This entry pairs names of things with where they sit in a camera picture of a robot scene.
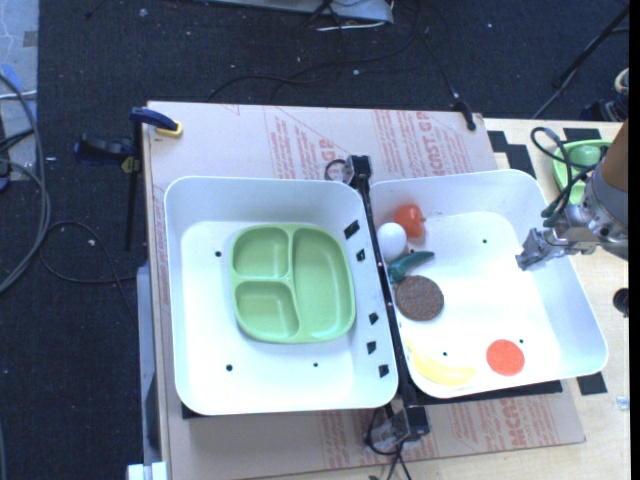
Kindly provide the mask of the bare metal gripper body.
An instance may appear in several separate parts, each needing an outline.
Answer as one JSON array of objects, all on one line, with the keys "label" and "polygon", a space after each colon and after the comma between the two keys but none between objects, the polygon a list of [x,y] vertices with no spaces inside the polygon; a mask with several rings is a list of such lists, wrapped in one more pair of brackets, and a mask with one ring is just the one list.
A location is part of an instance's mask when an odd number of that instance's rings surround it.
[{"label": "bare metal gripper body", "polygon": [[592,254],[597,247],[627,261],[628,228],[609,211],[595,204],[568,205],[543,221],[544,238],[562,255]]}]

